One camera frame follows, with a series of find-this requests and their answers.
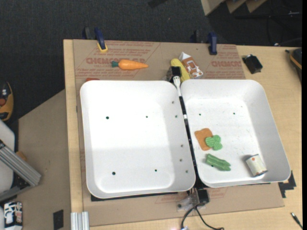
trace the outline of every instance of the toy carrot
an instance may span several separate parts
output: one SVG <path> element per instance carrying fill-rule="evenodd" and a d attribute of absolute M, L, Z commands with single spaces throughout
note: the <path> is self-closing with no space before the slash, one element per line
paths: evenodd
<path fill-rule="evenodd" d="M 121 59 L 119 62 L 112 61 L 112 67 L 120 67 L 123 70 L 135 70 L 146 68 L 148 65 L 134 60 Z"/>

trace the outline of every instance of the black pen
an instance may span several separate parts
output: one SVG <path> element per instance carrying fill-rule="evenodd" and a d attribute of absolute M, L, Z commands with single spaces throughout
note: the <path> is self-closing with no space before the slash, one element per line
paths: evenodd
<path fill-rule="evenodd" d="M 296 223 L 301 227 L 301 229 L 303 229 L 303 226 L 302 226 L 302 224 L 299 222 L 297 216 L 296 216 L 293 212 L 291 213 L 291 215 L 292 215 L 293 219 L 296 221 Z"/>

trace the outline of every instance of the blue clamp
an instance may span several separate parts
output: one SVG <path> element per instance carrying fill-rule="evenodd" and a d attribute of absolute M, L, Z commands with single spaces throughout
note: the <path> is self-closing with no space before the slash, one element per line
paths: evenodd
<path fill-rule="evenodd" d="M 95 39 L 97 40 L 97 46 L 101 52 L 107 51 L 107 46 L 104 40 L 104 36 L 102 35 L 102 32 L 98 29 L 98 27 L 94 28 L 95 32 Z M 94 40 L 94 38 L 91 36 L 90 29 L 88 26 L 84 27 L 82 30 L 82 39 L 90 39 Z"/>
<path fill-rule="evenodd" d="M 214 32 L 210 32 L 208 34 L 208 40 L 207 40 L 207 43 L 210 44 L 210 46 L 208 47 L 210 55 L 216 55 L 217 54 L 216 41 L 217 41 L 216 34 Z"/>

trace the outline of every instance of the can label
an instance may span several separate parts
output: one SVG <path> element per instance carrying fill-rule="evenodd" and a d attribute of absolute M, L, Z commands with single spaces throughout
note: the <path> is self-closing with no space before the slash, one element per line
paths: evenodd
<path fill-rule="evenodd" d="M 250 158 L 246 159 L 245 162 L 253 176 L 260 176 L 268 171 L 259 154 L 251 156 Z"/>

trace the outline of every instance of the cardboard sheet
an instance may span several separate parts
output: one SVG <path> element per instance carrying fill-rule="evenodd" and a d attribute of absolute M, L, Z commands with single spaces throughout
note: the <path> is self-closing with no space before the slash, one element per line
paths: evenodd
<path fill-rule="evenodd" d="M 108 51 L 101 53 L 95 40 L 74 40 L 74 64 L 79 126 L 80 162 L 83 184 L 83 209 L 89 212 L 90 225 L 107 225 L 155 219 L 181 217 L 177 202 L 186 192 L 92 201 L 86 186 L 84 140 L 80 104 L 80 87 L 87 78 L 101 80 L 162 80 L 170 61 L 181 52 L 191 55 L 203 79 L 245 79 L 240 56 L 235 45 L 217 45 L 217 55 L 210 55 L 208 44 L 106 41 Z M 121 58 L 145 62 L 146 69 L 121 70 L 111 68 L 111 61 Z M 210 203 L 202 214 L 282 207 L 283 199 L 276 183 L 208 188 Z"/>

